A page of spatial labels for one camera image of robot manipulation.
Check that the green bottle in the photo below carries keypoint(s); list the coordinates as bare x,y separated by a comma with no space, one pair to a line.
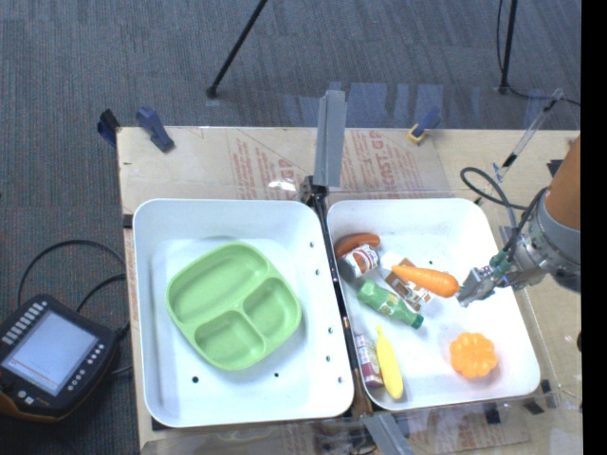
386,301

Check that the white and brown carton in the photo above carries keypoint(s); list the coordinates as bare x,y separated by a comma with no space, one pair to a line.
418,300

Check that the white plastic tray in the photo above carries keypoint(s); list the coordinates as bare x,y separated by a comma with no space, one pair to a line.
455,240
227,396

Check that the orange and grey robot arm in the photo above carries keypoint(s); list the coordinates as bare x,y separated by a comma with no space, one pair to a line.
564,183

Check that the orange pumpkin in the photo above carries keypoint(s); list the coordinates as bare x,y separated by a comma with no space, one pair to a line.
473,354

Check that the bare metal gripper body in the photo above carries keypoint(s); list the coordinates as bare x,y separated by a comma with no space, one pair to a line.
519,266

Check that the brown cardboard board red print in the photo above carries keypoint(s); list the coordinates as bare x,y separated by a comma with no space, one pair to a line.
213,169

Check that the black stand leg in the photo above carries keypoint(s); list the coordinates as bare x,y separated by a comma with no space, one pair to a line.
509,36
242,38

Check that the brown sausage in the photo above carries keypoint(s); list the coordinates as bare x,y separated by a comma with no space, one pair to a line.
355,242

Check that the small red and white can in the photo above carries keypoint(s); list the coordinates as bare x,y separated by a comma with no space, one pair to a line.
362,261

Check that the small red and white bottle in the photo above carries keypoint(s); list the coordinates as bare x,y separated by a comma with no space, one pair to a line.
367,360

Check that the yellow banana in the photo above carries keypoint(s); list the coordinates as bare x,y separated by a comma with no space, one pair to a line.
389,363

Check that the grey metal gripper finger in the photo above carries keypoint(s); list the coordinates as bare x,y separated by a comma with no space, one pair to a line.
472,296
481,275

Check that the orange carrot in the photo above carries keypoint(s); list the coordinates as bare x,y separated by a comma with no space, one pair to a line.
427,278

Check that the green divided plate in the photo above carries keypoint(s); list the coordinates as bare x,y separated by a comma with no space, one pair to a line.
223,292

